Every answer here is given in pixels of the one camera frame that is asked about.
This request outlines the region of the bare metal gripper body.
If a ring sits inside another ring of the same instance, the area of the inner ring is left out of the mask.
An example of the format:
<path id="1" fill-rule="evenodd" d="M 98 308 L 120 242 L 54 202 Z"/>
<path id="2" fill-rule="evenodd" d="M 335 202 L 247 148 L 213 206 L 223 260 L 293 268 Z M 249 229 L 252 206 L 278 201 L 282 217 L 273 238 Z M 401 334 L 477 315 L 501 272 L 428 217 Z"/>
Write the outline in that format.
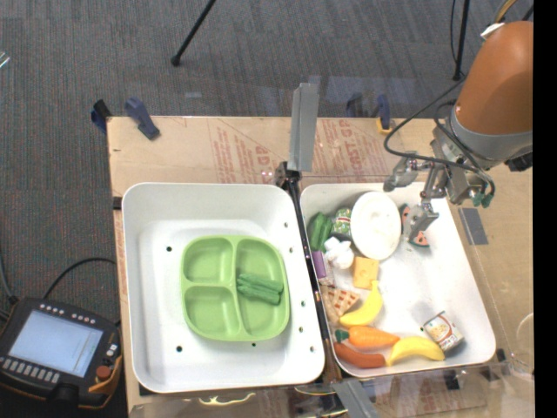
<path id="1" fill-rule="evenodd" d="M 453 204 L 460 205 L 469 199 L 474 206 L 481 206 L 488 201 L 490 185 L 484 175 L 439 125 L 433 129 L 431 147 L 443 169 L 438 177 L 439 186 Z"/>

